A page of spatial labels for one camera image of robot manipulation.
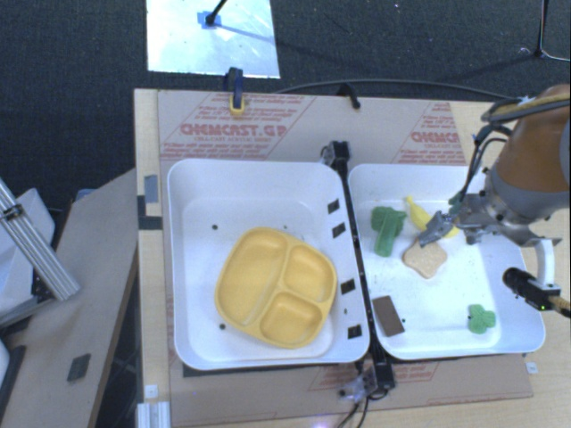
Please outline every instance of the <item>bread slice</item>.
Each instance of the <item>bread slice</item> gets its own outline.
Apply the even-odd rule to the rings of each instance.
[[[437,242],[420,247],[418,239],[402,255],[404,264],[425,279],[433,277],[447,258],[446,251]]]

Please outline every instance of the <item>cable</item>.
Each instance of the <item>cable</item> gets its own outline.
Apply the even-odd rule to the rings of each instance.
[[[569,301],[564,300],[560,296],[550,296],[548,300],[553,310],[564,317],[571,318],[571,303],[569,303]]]
[[[367,416],[367,409],[368,409],[368,398],[365,399],[365,407],[363,408],[363,415],[360,417],[357,428],[361,428],[361,426],[363,426],[363,423],[365,422],[365,417]]]
[[[351,412],[347,414],[347,416],[341,421],[339,425],[337,425],[337,428],[343,428],[347,424],[347,422],[349,422],[352,419],[352,417],[355,415],[357,409],[359,409],[359,403],[355,403],[355,406],[353,406]]]
[[[293,92],[296,90],[303,90],[309,89],[312,87],[324,87],[324,86],[340,86],[344,83],[353,83],[353,84],[407,84],[407,85],[418,85],[418,86],[434,86],[434,87],[444,87],[444,88],[452,88],[458,90],[464,90],[467,92],[471,92],[474,94],[486,95],[491,96],[494,98],[501,98],[507,100],[515,100],[515,97],[496,94],[494,92],[489,92],[487,90],[476,89],[473,87],[468,86],[458,86],[456,84],[447,84],[443,82],[435,82],[435,81],[424,81],[419,79],[389,79],[389,78],[362,78],[362,79],[338,79],[333,81],[322,81],[322,82],[312,82],[308,84],[301,84],[299,86],[292,86],[287,87],[285,89],[277,90],[273,92],[273,94],[287,94],[289,92]]]
[[[127,418],[127,416],[129,416],[131,408],[133,407],[133,402],[136,400],[136,398],[137,398],[137,389],[134,389],[129,394],[125,406],[123,406],[123,409],[119,412],[119,415],[115,419],[115,422],[113,423],[111,428],[118,428],[118,426],[120,426],[120,423],[123,422]]]
[[[534,98],[533,100],[505,100],[496,103],[484,116],[483,121],[501,124],[537,114],[569,106],[569,94],[559,94]]]
[[[113,385],[113,383],[117,380],[117,378],[123,374],[123,371],[125,371],[125,369],[127,369],[127,366],[130,365],[131,360],[133,358],[135,358],[137,356],[137,354],[139,353],[139,347],[136,347],[135,350],[127,357],[127,359],[125,359],[123,361],[123,363],[120,365],[119,369],[115,372],[114,375],[112,375],[108,380],[107,380],[107,384],[105,385],[106,388],[109,388]]]
[[[379,390],[373,391],[373,392],[369,395],[368,398],[369,398],[371,401],[380,401],[381,399],[385,398],[386,395],[389,394],[389,390],[383,390],[383,391],[381,391],[381,394],[380,394],[379,396],[373,396],[373,395],[375,395],[375,393],[377,393],[377,391],[379,391]]]
[[[470,163],[468,165],[468,174],[466,176],[466,182],[464,183],[464,185],[462,186],[462,188],[459,191],[459,198],[458,198],[458,202],[463,202],[464,201],[464,197],[466,196],[466,192],[468,191],[468,188],[470,186],[470,183],[472,182],[472,179],[474,178],[474,176],[476,175],[476,172],[478,171],[478,167],[480,166],[480,163],[482,162],[482,157],[484,157],[484,152],[487,149],[488,145],[490,143],[506,143],[506,139],[504,138],[491,138],[487,141],[480,142],[476,148],[474,149],[474,152],[472,153],[472,159],[470,160]]]

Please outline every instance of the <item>black cable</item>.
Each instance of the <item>black cable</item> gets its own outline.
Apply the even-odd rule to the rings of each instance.
[[[368,398],[365,399],[365,407],[363,408],[363,415],[360,417],[357,428],[361,428],[361,426],[363,426],[363,423],[365,422],[365,417],[367,416],[367,409],[368,409]]]
[[[385,398],[386,395],[389,394],[389,390],[383,390],[383,391],[381,391],[381,394],[380,394],[379,396],[374,396],[375,393],[377,393],[378,391],[380,391],[380,389],[373,391],[373,392],[368,396],[368,398],[369,398],[371,401],[380,401],[381,399]]]
[[[125,404],[125,406],[123,406],[123,409],[119,412],[119,415],[115,419],[115,422],[113,423],[111,428],[117,428],[118,426],[120,426],[120,423],[123,422],[127,418],[136,397],[137,397],[137,389],[134,389],[129,394],[128,399],[127,399],[127,403]]]
[[[285,89],[277,90],[273,92],[273,94],[287,94],[289,92],[294,92],[297,90],[308,89],[312,87],[324,87],[324,86],[340,86],[345,83],[352,83],[352,84],[406,84],[406,85],[418,85],[418,86],[434,86],[434,87],[444,87],[444,88],[452,88],[458,90],[464,90],[467,92],[471,92],[473,94],[480,94],[491,96],[494,98],[501,98],[505,100],[516,100],[516,97],[507,96],[496,94],[494,92],[489,92],[487,90],[476,89],[473,87],[468,86],[458,86],[456,84],[447,84],[443,82],[435,82],[435,81],[425,81],[419,79],[389,79],[389,78],[362,78],[362,79],[338,79],[333,81],[322,81],[322,82],[312,82],[308,84],[301,84],[299,86],[292,86],[287,87]]]
[[[117,378],[123,374],[125,369],[127,369],[127,366],[130,365],[131,360],[137,356],[139,351],[140,351],[140,348],[136,347],[135,350],[123,361],[123,363],[120,365],[119,369],[115,372],[115,374],[112,375],[107,380],[107,384],[105,385],[106,388],[111,387],[113,385],[113,383],[117,380]]]
[[[488,140],[486,140],[485,142],[480,142],[474,152],[472,153],[472,159],[470,160],[470,163],[468,164],[468,174],[466,176],[466,182],[464,183],[464,185],[462,186],[462,188],[459,191],[459,202],[463,202],[464,201],[464,197],[466,196],[466,192],[468,191],[468,188],[470,186],[470,183],[472,182],[472,179],[474,178],[474,176],[476,175],[476,172],[478,171],[478,167],[480,166],[480,163],[482,162],[482,157],[484,157],[484,152],[487,149],[488,145],[490,143],[506,143],[506,139],[504,138],[490,138]]]
[[[492,122],[495,124],[502,124],[510,122],[512,120],[523,118],[525,116],[529,116],[531,114],[538,114],[540,112],[546,112],[546,111],[556,110],[558,108],[563,108],[564,106],[569,106],[569,100],[541,104],[533,108],[527,108],[523,110],[515,109],[514,111],[506,112],[505,114],[497,114],[497,115],[492,114],[491,116],[488,117],[487,120],[488,122]]]
[[[357,409],[359,409],[359,403],[355,403],[355,406],[353,406],[351,412],[347,414],[347,416],[341,421],[339,425],[337,425],[337,428],[343,428],[347,424],[347,422],[349,422],[352,419],[352,417],[355,415]]]

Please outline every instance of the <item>wooden board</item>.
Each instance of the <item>wooden board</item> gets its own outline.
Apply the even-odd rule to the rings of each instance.
[[[145,90],[136,92],[136,110],[139,119],[137,119],[137,166],[144,167],[143,172],[138,174],[139,194],[144,193],[145,177],[159,175],[160,163],[158,161],[159,142],[158,142],[158,115],[157,115],[157,91]],[[481,114],[487,110],[489,103],[450,103],[451,112],[458,130],[459,140],[461,142],[464,153],[469,157],[472,152],[472,134],[482,126],[480,121]],[[139,142],[142,143],[142,149],[139,151]],[[492,161],[499,151],[500,147],[491,146],[491,150],[486,158]],[[147,214],[160,215],[160,201],[155,204],[147,204]],[[544,235],[561,236],[563,242],[556,249],[558,283],[562,285],[563,292],[569,294],[569,215],[568,210],[558,212],[554,218],[547,223],[537,226],[538,231]],[[143,311],[143,347],[147,350],[144,355],[145,375],[144,384],[158,384],[159,393],[157,398],[147,398],[145,401],[154,402],[157,400],[170,400],[171,394],[169,388],[168,370],[170,367],[169,353],[164,345],[165,331],[168,322],[168,307],[163,302],[163,298],[156,300],[157,297],[164,296],[164,269],[159,264],[164,263],[163,243],[159,239],[160,231],[141,232],[141,244],[145,246],[146,251],[150,251],[154,255],[154,259],[150,260],[149,270],[141,273],[142,279],[146,282],[142,283],[142,298],[148,298],[146,306],[148,310]],[[526,263],[531,271],[534,270],[534,258],[530,252],[525,252]],[[505,392],[503,386],[498,387],[496,394],[490,399],[495,401],[480,402],[479,404],[459,404],[468,403],[478,400],[475,395],[466,393],[459,394],[454,399],[434,399],[432,403],[437,407],[419,407],[414,409],[396,409],[396,410],[375,410],[381,407],[387,407],[389,401],[383,403],[372,403],[370,409],[372,412],[368,415],[366,425],[386,425],[386,426],[479,426],[486,424],[488,426],[536,426],[537,424],[552,423],[562,424],[571,417],[571,407],[567,404],[565,398],[561,395],[571,391],[571,341],[569,338],[568,320],[555,314],[546,313],[544,321],[547,330],[547,341],[543,348],[534,354],[530,354],[525,360],[534,362],[539,369],[539,374],[529,376],[534,387],[535,396],[532,399],[512,399],[517,398],[515,393],[509,394]],[[520,356],[505,356],[510,366],[524,366],[525,362]],[[478,360],[478,358],[469,358],[466,360]],[[307,400],[305,406],[311,405],[315,399]],[[217,401],[211,404],[211,410],[216,411]],[[320,412],[321,407],[315,407],[315,413]],[[259,413],[262,418],[272,419],[275,417],[272,413],[266,414],[266,408],[260,407]],[[224,424],[231,419],[220,420],[220,425],[209,426],[228,426],[228,427],[306,427],[306,426],[322,426],[334,427],[343,419],[342,415],[333,416],[313,416],[302,418],[288,418],[282,420],[267,420],[259,422]]]
[[[9,338],[26,355],[3,428],[95,426],[137,272],[135,181],[132,170],[73,205],[57,254],[81,290]],[[68,382],[72,360],[86,354],[87,374]]]

